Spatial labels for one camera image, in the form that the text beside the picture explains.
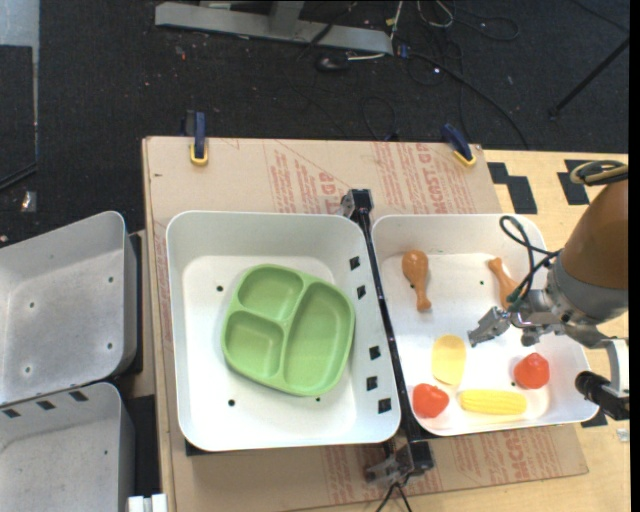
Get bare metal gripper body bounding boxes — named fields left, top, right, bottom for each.
left=508, top=288, right=584, bottom=348

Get white plastic tray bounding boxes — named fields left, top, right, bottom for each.
left=370, top=213, right=601, bottom=438
left=0, top=381, right=137, bottom=512
left=0, top=210, right=139, bottom=407
left=165, top=209, right=403, bottom=453

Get brown toy chicken drumstick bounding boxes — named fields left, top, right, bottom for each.
left=400, top=249, right=433, bottom=313
left=487, top=256, right=524, bottom=310

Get pale yellow toy potato slice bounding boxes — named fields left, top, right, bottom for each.
left=430, top=333, right=468, bottom=387

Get red toy tomato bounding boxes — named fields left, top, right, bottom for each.
left=411, top=382, right=451, bottom=420
left=513, top=352, right=551, bottom=391

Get yellow toy corn cob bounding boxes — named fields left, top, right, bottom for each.
left=458, top=388, right=529, bottom=417

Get thin black rod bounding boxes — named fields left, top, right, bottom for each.
left=357, top=208, right=417, bottom=443

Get green divided plate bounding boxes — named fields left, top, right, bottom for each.
left=220, top=263, right=357, bottom=398

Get brown cardboard board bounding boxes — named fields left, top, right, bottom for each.
left=141, top=135, right=591, bottom=512

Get black cylinder on white bracket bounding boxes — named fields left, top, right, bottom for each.
left=574, top=338, right=630, bottom=422

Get black block with wires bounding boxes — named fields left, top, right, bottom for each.
left=363, top=438, right=436, bottom=484
left=341, top=188, right=376, bottom=222

